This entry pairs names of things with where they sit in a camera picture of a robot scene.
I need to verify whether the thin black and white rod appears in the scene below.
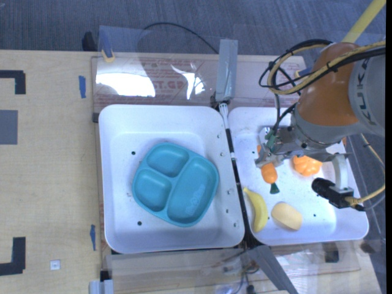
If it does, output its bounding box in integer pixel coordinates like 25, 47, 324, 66
218, 102, 247, 247

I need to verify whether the white plastic tray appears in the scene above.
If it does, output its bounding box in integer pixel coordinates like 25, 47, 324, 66
227, 106, 370, 246
97, 104, 246, 255

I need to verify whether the yellow banana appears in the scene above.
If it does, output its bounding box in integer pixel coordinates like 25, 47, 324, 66
243, 187, 269, 234

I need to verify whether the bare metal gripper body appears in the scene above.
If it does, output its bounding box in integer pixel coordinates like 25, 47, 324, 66
259, 126, 311, 165

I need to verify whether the black cylinder on white bracket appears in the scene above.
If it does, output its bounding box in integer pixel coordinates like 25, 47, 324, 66
311, 153, 355, 209

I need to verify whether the orange bell pepper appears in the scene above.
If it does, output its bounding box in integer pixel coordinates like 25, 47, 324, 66
292, 154, 323, 178

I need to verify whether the orange carrot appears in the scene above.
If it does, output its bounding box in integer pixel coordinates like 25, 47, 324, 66
256, 145, 281, 195

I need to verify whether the blue divided plate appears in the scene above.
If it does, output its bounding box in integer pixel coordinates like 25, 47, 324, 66
131, 141, 220, 228

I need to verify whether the pale yellow bread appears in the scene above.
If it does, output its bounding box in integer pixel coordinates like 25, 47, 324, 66
271, 202, 304, 232

